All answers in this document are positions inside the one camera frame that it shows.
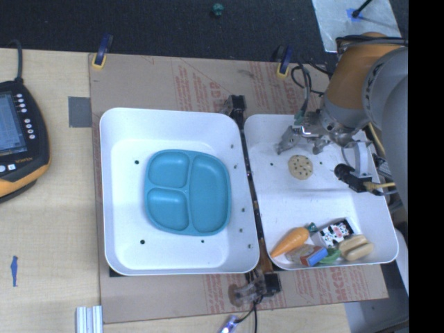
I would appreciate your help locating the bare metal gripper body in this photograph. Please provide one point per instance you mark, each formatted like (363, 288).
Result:
(320, 128)

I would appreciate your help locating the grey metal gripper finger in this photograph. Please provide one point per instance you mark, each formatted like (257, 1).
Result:
(287, 140)
(319, 146)

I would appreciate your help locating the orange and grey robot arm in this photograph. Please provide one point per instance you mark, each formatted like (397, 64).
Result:
(350, 82)

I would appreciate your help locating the beige chocolate chip biscuit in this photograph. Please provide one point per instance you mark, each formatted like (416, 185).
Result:
(300, 166)

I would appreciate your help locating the white plastic tray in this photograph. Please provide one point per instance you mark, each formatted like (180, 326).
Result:
(125, 186)
(312, 203)

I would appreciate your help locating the white cow print carton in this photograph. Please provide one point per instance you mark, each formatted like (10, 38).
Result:
(334, 232)

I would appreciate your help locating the blue divided plate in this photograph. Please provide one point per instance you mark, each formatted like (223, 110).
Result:
(204, 193)

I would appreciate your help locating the orange carrot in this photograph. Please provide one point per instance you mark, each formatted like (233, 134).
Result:
(291, 241)

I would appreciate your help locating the tan bread bun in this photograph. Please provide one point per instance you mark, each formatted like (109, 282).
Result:
(355, 246)

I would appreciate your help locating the orange and blue carton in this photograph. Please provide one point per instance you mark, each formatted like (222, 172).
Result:
(314, 256)

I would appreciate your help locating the green curved toy piece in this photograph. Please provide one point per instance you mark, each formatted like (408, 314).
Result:
(332, 256)

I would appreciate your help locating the green broccoli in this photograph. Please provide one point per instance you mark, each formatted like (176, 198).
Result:
(217, 9)

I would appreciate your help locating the brown cardboard board red print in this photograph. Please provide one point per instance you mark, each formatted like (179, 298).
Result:
(145, 82)

